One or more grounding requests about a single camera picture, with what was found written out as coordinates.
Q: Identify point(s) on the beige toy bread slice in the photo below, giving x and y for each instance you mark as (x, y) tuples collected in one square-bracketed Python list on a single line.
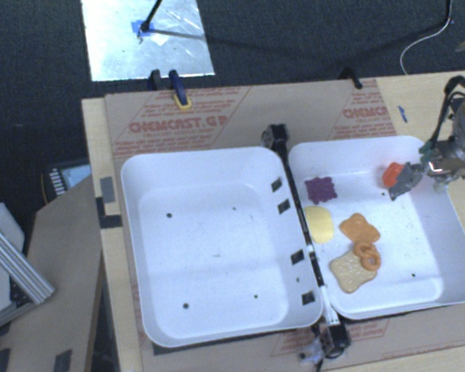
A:
[(349, 272)]

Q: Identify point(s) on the red orange toy food piece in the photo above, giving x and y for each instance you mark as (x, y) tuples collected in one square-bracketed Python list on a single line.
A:
[(392, 174)]

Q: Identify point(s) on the brown cardboard board red print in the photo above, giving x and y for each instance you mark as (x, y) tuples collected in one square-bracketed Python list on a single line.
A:
[(224, 115)]

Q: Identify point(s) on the purple toy waffle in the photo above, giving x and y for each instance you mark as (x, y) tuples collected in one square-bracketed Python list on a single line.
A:
[(321, 189)]

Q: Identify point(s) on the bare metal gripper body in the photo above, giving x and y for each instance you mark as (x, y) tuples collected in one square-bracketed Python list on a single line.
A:
[(451, 167)]

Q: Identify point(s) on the orange toy nugget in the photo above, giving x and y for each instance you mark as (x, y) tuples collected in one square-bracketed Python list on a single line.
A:
[(358, 228)]

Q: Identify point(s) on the orange toy pretzel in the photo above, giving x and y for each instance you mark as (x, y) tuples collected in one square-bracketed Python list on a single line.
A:
[(369, 258)]

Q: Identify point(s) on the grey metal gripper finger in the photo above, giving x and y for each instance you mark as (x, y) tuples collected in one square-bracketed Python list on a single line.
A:
[(408, 182)]

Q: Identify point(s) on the white plastic tray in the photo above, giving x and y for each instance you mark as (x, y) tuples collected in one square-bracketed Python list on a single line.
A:
[(408, 261), (214, 245)]

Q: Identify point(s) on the pale yellow oval toy food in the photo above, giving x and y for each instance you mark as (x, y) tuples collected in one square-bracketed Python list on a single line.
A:
[(319, 224)]

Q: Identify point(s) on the thin black and white rod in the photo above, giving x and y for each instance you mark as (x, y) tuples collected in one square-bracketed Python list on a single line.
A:
[(301, 210)]

